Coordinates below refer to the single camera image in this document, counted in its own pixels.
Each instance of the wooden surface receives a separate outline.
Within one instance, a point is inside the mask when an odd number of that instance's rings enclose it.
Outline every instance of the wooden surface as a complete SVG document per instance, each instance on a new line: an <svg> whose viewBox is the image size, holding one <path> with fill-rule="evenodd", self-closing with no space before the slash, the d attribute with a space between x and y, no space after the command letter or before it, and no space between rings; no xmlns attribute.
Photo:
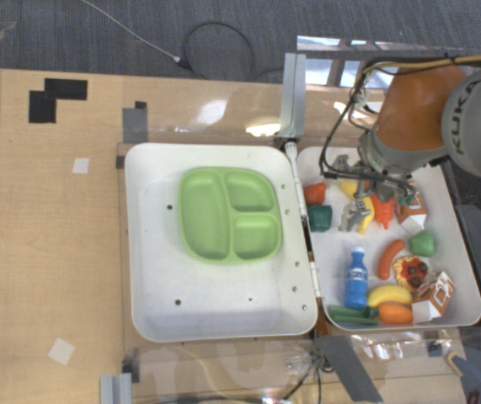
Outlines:
<svg viewBox="0 0 481 404"><path fill-rule="evenodd" d="M46 77L88 80L88 100L59 100L55 125L29 124L29 91L43 90ZM145 380L134 393L143 401L216 388L242 395L269 386L279 395L293 386L297 377L286 361L305 350L294 340L164 346L137 336L123 300L115 169L122 109L135 101L147 102L151 141L268 144L271 138L254 140L245 129L277 119L281 88L0 71L0 92L0 403L97 403L99 376L118 375L133 348ZM334 102L348 93L313 88L307 94L307 142L316 142L339 114ZM341 135L346 143L358 131L345 127ZM72 173L76 158L89 159L88 174ZM48 357L57 338L75 346L67 365ZM441 359L425 353L398 364L408 362L408 370L375 372L385 397L430 396L416 376L436 375L430 381L446 387L449 402L462 399L458 378ZM325 396L349 402L335 375L324 382ZM313 402L308 397L317 387L313 379L310 384L296 402Z"/></svg>

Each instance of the green plate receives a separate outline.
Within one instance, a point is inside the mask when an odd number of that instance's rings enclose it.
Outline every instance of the green plate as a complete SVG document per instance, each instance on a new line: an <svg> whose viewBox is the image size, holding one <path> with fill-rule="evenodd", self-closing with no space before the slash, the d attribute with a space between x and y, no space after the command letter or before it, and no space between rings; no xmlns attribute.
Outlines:
<svg viewBox="0 0 481 404"><path fill-rule="evenodd" d="M270 181L237 167L199 167L179 185L179 224L194 258L212 263L263 260L281 247L281 217Z"/></svg>

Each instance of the dark floor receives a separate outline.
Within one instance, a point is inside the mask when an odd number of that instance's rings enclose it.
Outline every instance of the dark floor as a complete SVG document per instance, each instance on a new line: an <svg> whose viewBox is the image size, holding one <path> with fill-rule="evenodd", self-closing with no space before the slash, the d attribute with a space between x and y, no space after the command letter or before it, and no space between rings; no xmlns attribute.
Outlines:
<svg viewBox="0 0 481 404"><path fill-rule="evenodd" d="M216 20L248 39L254 70L283 64L298 35L481 50L481 0L89 0L141 37L183 55L185 34ZM0 67L194 77L78 0L0 0L16 27L0 43ZM207 77L250 79L249 48L230 29L197 30L190 61ZM257 78L279 82L279 72ZM481 208L481 180L456 170L457 202Z"/></svg>

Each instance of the white cable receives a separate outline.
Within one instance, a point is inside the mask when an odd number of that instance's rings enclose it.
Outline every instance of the white cable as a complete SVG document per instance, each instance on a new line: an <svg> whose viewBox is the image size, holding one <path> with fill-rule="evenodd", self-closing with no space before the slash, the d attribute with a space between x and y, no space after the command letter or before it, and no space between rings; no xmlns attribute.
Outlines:
<svg viewBox="0 0 481 404"><path fill-rule="evenodd" d="M100 12L102 15L104 15L105 17L107 17L108 19L110 19L111 21L113 21L115 24L117 24L119 27L121 27L122 29L124 29L125 31L127 31L130 35L132 35L133 37L135 37L136 39L140 40L143 44L145 45L148 45L150 47L152 47L153 49L155 49L156 51L159 51L161 52L162 54L165 54L166 56L168 57L171 57L175 63L178 63L180 61L180 57L178 56L174 56L173 54L171 54L170 52L167 52L166 50L163 50L162 48L160 48L159 46L157 45L154 45L152 43L150 43L148 40L144 40L140 35L138 35L135 31L129 29L128 27L126 27L125 25L123 25L123 23L121 23L118 19L115 19L113 18L111 15L109 15L107 12L105 12L103 9L99 8L98 6L96 6L95 4L87 1L87 0L78 0L79 2L83 2L85 4L87 4L88 6L90 6L92 9L94 10L97 10L98 12Z"/></svg>

